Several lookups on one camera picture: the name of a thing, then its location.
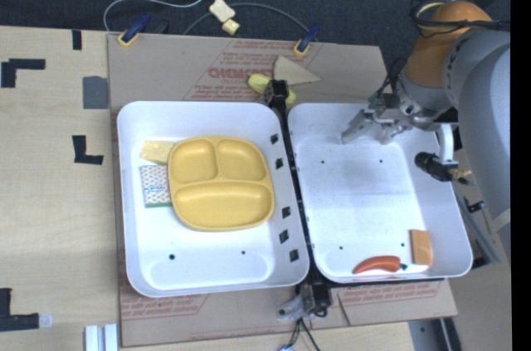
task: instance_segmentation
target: wooden block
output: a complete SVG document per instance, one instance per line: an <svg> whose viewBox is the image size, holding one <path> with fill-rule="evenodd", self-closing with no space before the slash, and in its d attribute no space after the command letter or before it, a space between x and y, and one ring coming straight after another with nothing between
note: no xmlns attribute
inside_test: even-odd
<svg viewBox="0 0 531 351"><path fill-rule="evenodd" d="M413 263L431 266L430 233L426 230L410 230L412 238Z"/></svg>

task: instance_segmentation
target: white cable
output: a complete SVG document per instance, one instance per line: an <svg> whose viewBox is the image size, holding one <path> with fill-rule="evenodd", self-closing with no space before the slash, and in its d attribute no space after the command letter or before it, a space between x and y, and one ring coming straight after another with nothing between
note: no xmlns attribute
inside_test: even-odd
<svg viewBox="0 0 531 351"><path fill-rule="evenodd" d="M129 2L129 1L152 2L152 3L155 3L155 4L161 4L163 6L174 7L174 8L177 8L177 9L186 9L186 8L197 6L203 0L196 0L195 2L191 2L189 4L173 4L173 3L164 2L164 1L161 1L161 0L115 0L105 9L105 12L103 14L103 23L104 23L106 31L110 31L109 25L107 23L107 15L108 15L110 9L112 9L117 4L120 4L122 2Z"/></svg>

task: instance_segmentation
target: blue and yellow clamp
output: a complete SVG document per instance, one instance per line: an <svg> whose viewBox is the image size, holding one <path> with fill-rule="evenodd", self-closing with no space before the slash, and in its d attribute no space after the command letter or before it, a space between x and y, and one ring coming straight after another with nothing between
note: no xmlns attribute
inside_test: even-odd
<svg viewBox="0 0 531 351"><path fill-rule="evenodd" d="M295 43L295 47L293 47L293 54L299 59L305 57L309 50L309 42L315 38L320 29L321 28L317 23L312 25L306 35Z"/></svg>
<svg viewBox="0 0 531 351"><path fill-rule="evenodd" d="M133 22L133 25L131 25L128 30L122 32L118 36L118 38L116 39L118 40L118 44L120 44L123 48L131 47L139 39L139 32L141 32L146 27L146 25L148 25L152 17L153 15L151 13L139 16L138 19Z"/></svg>

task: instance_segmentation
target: white strip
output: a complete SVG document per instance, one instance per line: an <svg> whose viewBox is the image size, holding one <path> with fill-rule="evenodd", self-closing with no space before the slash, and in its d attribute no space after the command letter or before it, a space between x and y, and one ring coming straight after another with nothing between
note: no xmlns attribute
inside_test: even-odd
<svg viewBox="0 0 531 351"><path fill-rule="evenodd" d="M508 207L505 211L503 211L501 214L499 214L490 224L490 226L494 229L495 232L499 232L499 230L505 226L505 224L509 224L511 222L511 208Z"/></svg>

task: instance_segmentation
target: red chili pepper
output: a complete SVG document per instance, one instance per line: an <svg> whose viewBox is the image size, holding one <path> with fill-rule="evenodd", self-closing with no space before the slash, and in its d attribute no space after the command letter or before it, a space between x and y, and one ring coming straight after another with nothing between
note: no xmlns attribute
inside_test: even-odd
<svg viewBox="0 0 531 351"><path fill-rule="evenodd" d="M398 271L398 269L403 265L400 264L400 258L397 256L385 255L385 256L374 256L368 258L365 261L360 262L353 270L353 273L361 273L368 270L385 270L385 271Z"/></svg>

